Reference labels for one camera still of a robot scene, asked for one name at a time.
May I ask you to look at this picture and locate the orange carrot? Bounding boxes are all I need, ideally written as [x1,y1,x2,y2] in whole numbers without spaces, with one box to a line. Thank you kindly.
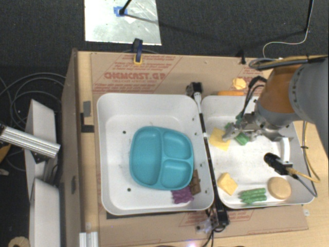
[217,90,245,97]

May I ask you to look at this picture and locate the thin black and white rod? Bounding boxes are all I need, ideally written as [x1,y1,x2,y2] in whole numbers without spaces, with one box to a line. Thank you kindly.
[194,92,227,217]

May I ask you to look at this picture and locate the yellow cheese wedge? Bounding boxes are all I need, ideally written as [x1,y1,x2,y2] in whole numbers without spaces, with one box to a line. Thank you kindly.
[217,172,239,196]

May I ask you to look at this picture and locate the brown chocolate bar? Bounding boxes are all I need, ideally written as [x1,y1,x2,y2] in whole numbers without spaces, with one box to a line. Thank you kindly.
[189,169,202,196]

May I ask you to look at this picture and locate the tan round biscuit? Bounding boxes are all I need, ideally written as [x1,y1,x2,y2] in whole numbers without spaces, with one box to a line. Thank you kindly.
[267,176,292,200]

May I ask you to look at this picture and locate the blue divided plate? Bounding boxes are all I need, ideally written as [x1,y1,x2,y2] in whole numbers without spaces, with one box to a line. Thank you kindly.
[129,126,195,191]

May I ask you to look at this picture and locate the yellow cheese slice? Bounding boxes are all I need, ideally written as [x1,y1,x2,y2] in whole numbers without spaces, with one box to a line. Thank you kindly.
[208,127,231,152]

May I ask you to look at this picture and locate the brown cardboard board red print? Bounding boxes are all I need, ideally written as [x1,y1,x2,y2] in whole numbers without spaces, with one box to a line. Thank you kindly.
[90,52,309,243]

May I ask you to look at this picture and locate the pale yellow chip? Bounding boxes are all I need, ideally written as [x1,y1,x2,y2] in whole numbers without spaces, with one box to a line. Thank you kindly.
[232,78,247,90]

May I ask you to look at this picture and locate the green beans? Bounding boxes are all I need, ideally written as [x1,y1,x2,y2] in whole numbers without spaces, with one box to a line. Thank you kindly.
[238,187,267,204]

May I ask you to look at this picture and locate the white plastic tray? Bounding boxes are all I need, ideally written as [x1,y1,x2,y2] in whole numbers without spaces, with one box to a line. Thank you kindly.
[200,94,316,210]
[96,93,215,216]

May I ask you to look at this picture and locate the small green ribbed vegetable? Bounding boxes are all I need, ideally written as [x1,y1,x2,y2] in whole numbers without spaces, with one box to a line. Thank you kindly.
[234,132,249,146]

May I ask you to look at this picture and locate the purple grapes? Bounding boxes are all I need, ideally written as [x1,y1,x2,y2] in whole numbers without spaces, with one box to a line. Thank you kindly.
[171,186,195,205]

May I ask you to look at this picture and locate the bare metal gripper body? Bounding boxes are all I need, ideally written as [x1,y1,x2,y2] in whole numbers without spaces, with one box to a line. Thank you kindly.
[240,113,294,142]

